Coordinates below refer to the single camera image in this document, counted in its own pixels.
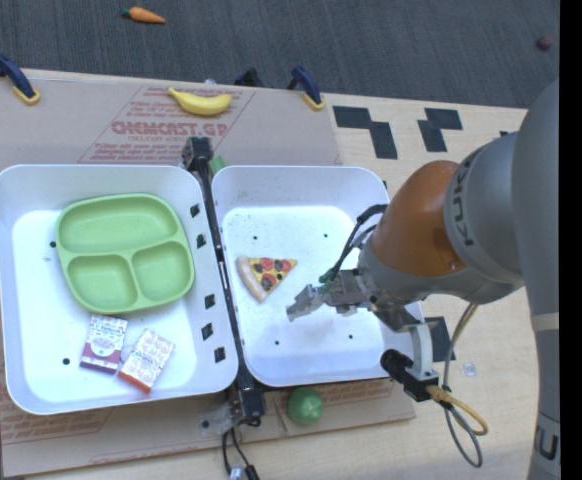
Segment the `divided plate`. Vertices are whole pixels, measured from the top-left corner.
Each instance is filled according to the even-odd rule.
[[[73,295],[95,313],[171,302],[193,284],[191,250],[171,207],[151,194],[119,194],[68,206],[56,244]]]

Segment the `blue clamp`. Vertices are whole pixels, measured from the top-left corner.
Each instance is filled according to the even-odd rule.
[[[293,79],[287,86],[287,89],[295,89],[298,82],[300,82],[300,85],[305,90],[305,94],[302,97],[306,104],[313,110],[322,110],[324,108],[324,99],[320,97],[320,89],[318,89],[318,85],[313,80],[311,74],[302,66],[296,66],[291,71],[291,75]]]
[[[13,92],[27,105],[35,105],[40,93],[29,83],[29,79],[9,57],[0,54],[0,76],[8,76],[13,82]]]

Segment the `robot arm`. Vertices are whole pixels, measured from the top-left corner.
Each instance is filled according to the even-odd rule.
[[[420,339],[425,324],[414,321],[410,303],[449,294],[486,304],[526,286],[540,373],[533,480],[561,474],[558,107],[556,80],[517,133],[493,140],[460,164],[437,161],[420,168],[361,245],[357,268],[333,272],[320,288],[307,286],[287,308],[293,320],[323,303],[344,315],[366,307],[394,331],[412,333],[418,363],[427,356]],[[415,375],[417,386],[417,372],[406,371],[403,380],[413,382]]]

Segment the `toy lime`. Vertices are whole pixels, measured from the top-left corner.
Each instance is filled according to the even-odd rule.
[[[289,397],[287,412],[294,423],[311,425],[322,416],[322,397],[313,388],[297,388]]]

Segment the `pizza slice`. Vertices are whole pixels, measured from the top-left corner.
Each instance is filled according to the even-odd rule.
[[[238,273],[249,293],[262,302],[289,275],[298,263],[293,259],[248,258],[237,260]]]

